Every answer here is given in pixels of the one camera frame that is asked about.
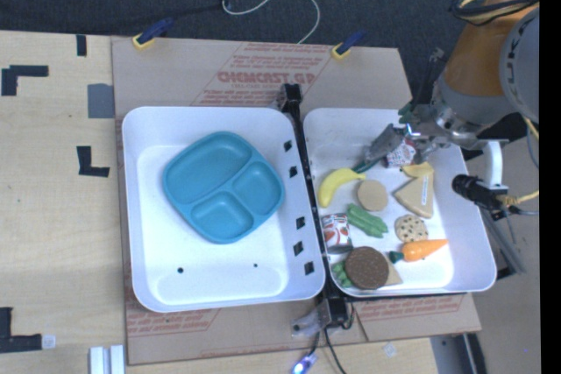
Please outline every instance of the soda can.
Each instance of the soda can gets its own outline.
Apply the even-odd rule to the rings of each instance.
[[[327,252],[330,254],[341,254],[352,250],[347,215],[330,214],[323,216],[322,228]]]

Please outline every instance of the divided blue plate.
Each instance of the divided blue plate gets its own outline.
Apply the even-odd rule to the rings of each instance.
[[[163,187],[183,218],[213,243],[233,243],[279,208],[284,186],[246,140],[228,131],[187,147],[164,169]]]

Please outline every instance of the cardboard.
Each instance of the cardboard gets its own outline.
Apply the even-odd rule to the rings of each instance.
[[[396,49],[356,47],[344,60],[329,46],[156,39],[138,51],[130,38],[112,38],[119,198],[125,273],[128,363],[306,349],[291,322],[314,300],[157,314],[131,289],[121,123],[137,107],[154,105],[274,106],[283,83],[302,88],[302,117],[320,107],[399,109],[410,100]],[[348,330],[336,345],[380,342],[480,329],[471,294],[354,303]]]

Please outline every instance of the orange carrot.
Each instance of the orange carrot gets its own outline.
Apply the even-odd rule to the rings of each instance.
[[[407,242],[401,248],[401,252],[390,251],[390,260],[394,263],[401,259],[407,262],[415,262],[416,260],[426,258],[428,255],[445,246],[447,243],[448,239],[446,238]]]

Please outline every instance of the wooden table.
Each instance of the wooden table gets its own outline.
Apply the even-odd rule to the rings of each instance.
[[[88,372],[89,348],[125,344],[116,135],[112,118],[89,118],[87,86],[112,85],[109,37],[0,32],[0,67],[48,65],[19,76],[0,97],[0,307],[13,307],[13,335],[54,335],[54,349],[0,354],[0,372]],[[76,148],[108,177],[80,176]],[[430,339],[337,347],[349,373],[436,373]],[[337,372],[327,349],[312,372]],[[300,350],[158,365],[130,373],[289,372]]]

